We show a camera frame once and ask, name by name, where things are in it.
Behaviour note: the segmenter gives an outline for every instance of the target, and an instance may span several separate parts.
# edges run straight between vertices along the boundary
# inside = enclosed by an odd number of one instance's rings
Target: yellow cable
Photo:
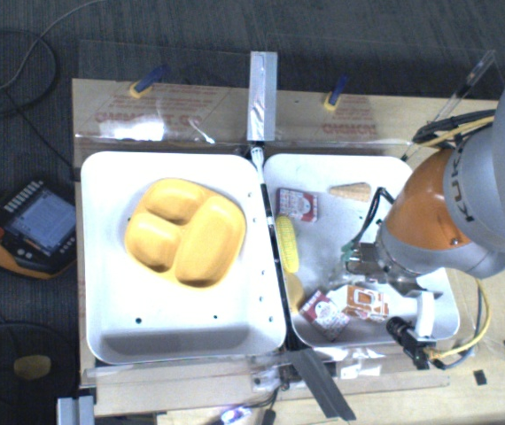
[[[447,140],[448,138],[452,138],[456,134],[460,134],[462,132],[474,129],[474,128],[480,128],[481,126],[484,126],[488,123],[493,122],[494,117],[486,117],[486,118],[481,118],[480,120],[475,120],[470,123],[465,123],[462,124],[460,127],[456,127],[455,129],[452,129],[450,131],[447,131],[444,135],[440,135],[439,137],[434,138],[433,140],[429,140],[428,142],[424,143],[419,143],[418,145],[421,147],[428,147],[428,146],[434,146],[437,145],[439,142],[443,142],[444,140]]]
[[[445,352],[441,352],[434,348],[425,348],[424,351],[428,354],[430,360],[444,359],[447,356],[452,356],[454,354],[458,354],[459,352],[468,350],[471,346],[474,346],[475,344],[479,343],[481,339],[485,336],[487,330],[489,329],[489,325],[491,324],[491,318],[493,316],[493,310],[489,305],[489,300],[486,295],[483,283],[479,279],[475,279],[475,281],[477,282],[477,286],[481,291],[481,295],[483,296],[483,302],[485,304],[486,317],[485,322],[483,323],[483,327],[481,328],[479,333],[475,337],[473,337],[468,343],[458,346],[457,348],[452,348],[451,350]]]

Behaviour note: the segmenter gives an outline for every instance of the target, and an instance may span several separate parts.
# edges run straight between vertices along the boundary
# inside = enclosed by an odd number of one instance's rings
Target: blue and yellow clamp
[[[347,74],[341,74],[341,77],[339,77],[337,84],[335,85],[335,88],[328,93],[328,95],[325,97],[325,101],[323,102],[323,106],[327,110],[335,110],[335,108],[339,104],[339,98],[341,97],[341,93],[343,93],[343,90],[349,81],[349,77]]]
[[[140,99],[152,89],[152,85],[160,81],[170,68],[167,65],[158,66],[146,74],[140,81],[136,81],[130,86],[130,95]]]

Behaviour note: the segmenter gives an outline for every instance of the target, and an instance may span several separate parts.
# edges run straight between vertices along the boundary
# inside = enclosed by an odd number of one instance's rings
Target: yellow bowl
[[[125,234],[127,252],[171,282],[207,288],[227,274],[245,239],[245,216],[225,196],[177,178],[151,185]]]

